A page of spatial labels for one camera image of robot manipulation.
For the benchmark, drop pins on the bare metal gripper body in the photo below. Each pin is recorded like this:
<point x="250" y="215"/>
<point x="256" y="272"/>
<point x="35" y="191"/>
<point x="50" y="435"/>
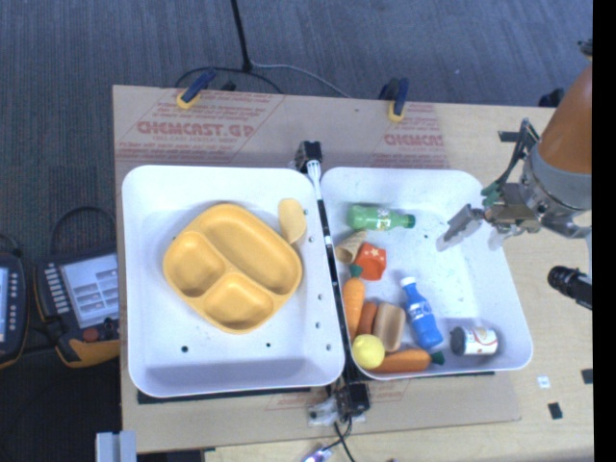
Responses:
<point x="515" y="212"/>

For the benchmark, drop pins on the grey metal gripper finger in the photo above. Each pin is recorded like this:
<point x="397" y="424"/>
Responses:
<point x="459" y="226"/>
<point x="500" y="236"/>

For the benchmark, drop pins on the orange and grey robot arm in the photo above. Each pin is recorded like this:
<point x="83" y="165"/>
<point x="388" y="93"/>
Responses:
<point x="565" y="128"/>

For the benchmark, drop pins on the white plastic tray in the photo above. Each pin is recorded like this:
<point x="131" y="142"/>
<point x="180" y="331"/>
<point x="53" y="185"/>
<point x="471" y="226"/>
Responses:
<point x="457" y="277"/>
<point x="159" y="354"/>

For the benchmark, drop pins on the green bottle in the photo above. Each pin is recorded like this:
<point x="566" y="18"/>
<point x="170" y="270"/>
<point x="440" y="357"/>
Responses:
<point x="375" y="218"/>

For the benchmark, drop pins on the red carton with yellow star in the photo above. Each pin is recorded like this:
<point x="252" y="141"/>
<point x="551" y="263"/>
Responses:
<point x="372" y="260"/>

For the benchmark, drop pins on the blue bottle with white cap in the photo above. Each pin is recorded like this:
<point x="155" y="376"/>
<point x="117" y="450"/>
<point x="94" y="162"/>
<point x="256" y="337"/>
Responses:
<point x="422" y="318"/>

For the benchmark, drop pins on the white can with grey lid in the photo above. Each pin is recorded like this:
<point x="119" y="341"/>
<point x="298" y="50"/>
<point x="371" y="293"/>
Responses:
<point x="479" y="341"/>

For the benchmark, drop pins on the beige ice cream cone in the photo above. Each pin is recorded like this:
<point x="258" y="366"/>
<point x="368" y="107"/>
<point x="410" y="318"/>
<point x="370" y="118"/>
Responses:
<point x="349" y="247"/>

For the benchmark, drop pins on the tan hot dog bun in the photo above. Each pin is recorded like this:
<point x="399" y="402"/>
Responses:
<point x="389" y="326"/>

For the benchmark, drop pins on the orange-brown sausage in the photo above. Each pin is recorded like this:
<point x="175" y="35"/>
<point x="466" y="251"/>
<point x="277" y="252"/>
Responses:
<point x="367" y="316"/>

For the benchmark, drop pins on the orange carrot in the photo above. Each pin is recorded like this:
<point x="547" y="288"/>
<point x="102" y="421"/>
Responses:
<point x="406" y="361"/>
<point x="352" y="301"/>

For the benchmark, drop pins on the thin black and white rod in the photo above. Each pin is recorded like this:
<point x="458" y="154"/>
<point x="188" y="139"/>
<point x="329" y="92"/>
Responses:
<point x="327" y="231"/>

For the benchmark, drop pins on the yellow lemon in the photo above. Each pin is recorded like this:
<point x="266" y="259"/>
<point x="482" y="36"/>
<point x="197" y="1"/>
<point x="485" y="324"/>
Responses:
<point x="368" y="351"/>

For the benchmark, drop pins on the tan curved chip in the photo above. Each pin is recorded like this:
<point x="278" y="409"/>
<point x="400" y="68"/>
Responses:
<point x="293" y="219"/>

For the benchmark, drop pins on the yellow divided plate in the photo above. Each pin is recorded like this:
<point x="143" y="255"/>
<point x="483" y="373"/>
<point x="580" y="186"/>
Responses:
<point x="231" y="267"/>

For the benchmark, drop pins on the brown cardboard board red print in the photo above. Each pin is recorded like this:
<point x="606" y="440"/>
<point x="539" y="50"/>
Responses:
<point x="192" y="133"/>

